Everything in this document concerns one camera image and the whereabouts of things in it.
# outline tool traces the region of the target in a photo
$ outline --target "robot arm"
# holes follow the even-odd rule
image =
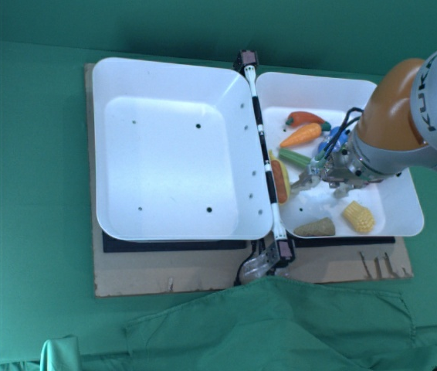
[[[343,196],[348,189],[380,182],[411,166],[437,171],[437,52],[426,61],[399,63],[378,84],[361,116],[349,120],[352,112],[338,133],[357,121],[347,143],[338,151],[329,143],[294,189],[309,188],[317,177]]]

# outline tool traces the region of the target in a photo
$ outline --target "cardboard base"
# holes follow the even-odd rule
[[[85,65],[90,195],[95,199],[95,159],[91,70]],[[103,248],[103,231],[92,202],[94,291],[98,298],[171,292],[216,291],[234,285],[249,245],[232,249],[112,251]],[[269,235],[266,242],[272,240]],[[279,274],[309,283],[412,277],[403,238],[308,243],[296,246],[296,259]]]

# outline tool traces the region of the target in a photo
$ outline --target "wire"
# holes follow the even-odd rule
[[[324,151],[325,152],[325,156],[324,158],[327,159],[330,154],[332,153],[332,151],[335,148],[335,145],[337,144],[337,141],[339,140],[339,137],[344,133],[344,131],[351,126],[354,122],[356,122],[357,120],[359,120],[360,117],[356,117],[353,118],[352,120],[349,121],[349,117],[351,115],[351,113],[353,112],[358,112],[358,113],[362,113],[363,109],[359,108],[359,107],[352,107],[350,108],[347,113],[345,114],[344,120],[342,121],[342,124],[339,127],[339,130],[337,131],[337,133],[327,142],[327,144],[324,147]]]
[[[258,240],[258,254],[261,254],[265,249],[265,238],[262,238]]]
[[[255,255],[256,252],[256,245],[259,241],[258,240],[252,240],[251,241],[251,254],[239,265],[239,268],[237,270],[237,273],[235,274],[235,280],[234,280],[234,285],[235,286],[240,286],[241,285],[241,279],[239,277],[239,274],[241,273],[241,269],[244,266],[244,264],[252,259],[252,256]]]

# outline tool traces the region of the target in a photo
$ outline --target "green tablecloth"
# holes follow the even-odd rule
[[[265,277],[125,326],[128,354],[81,356],[78,338],[46,341],[42,371],[437,369],[398,293]]]

